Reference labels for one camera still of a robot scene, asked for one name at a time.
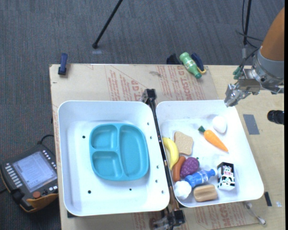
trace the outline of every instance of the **cow print carton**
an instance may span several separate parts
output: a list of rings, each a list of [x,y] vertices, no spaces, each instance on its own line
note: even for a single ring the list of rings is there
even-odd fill
[[[230,191],[235,188],[235,171],[232,163],[222,162],[217,166],[218,189]]]

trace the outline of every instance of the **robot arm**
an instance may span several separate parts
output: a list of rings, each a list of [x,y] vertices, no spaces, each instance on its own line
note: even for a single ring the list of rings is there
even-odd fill
[[[284,44],[285,44],[285,7],[271,24],[266,37],[253,57],[250,69],[239,68],[235,84],[229,84],[224,99],[225,105],[235,106],[238,101],[251,93],[259,94],[266,89],[273,94],[284,93]]]

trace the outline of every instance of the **blue divided plate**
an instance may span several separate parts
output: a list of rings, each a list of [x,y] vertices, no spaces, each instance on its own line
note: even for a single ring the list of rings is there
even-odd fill
[[[89,147],[92,169],[101,178],[131,181],[143,177],[148,171],[146,139],[134,125],[98,125],[91,131]]]

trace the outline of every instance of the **white tray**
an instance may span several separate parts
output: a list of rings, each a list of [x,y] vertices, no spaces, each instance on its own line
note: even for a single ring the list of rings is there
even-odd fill
[[[150,107],[142,102],[67,101],[58,110],[63,200],[76,216],[163,210],[168,184]],[[100,124],[127,123],[145,135],[149,169],[133,181],[110,181],[92,170],[89,136]]]
[[[264,185],[235,107],[226,107],[223,100],[166,101],[157,105],[156,115],[161,136],[174,140],[174,133],[180,131],[193,138],[191,156],[199,158],[200,169],[216,169],[221,162],[234,164],[236,184],[233,190],[218,189],[217,176],[214,176],[204,184],[216,186],[216,200],[196,202],[191,192],[184,200],[177,198],[183,206],[198,207],[255,200],[263,195]],[[223,116],[227,121],[224,134],[213,128],[212,119],[217,115]],[[227,146],[228,153],[206,141],[203,134],[197,130],[200,126],[213,130]]]

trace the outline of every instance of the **display screen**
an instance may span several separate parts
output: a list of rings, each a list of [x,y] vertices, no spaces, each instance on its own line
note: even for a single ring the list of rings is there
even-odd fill
[[[57,179],[57,174],[41,151],[13,163],[14,169],[31,192]]]

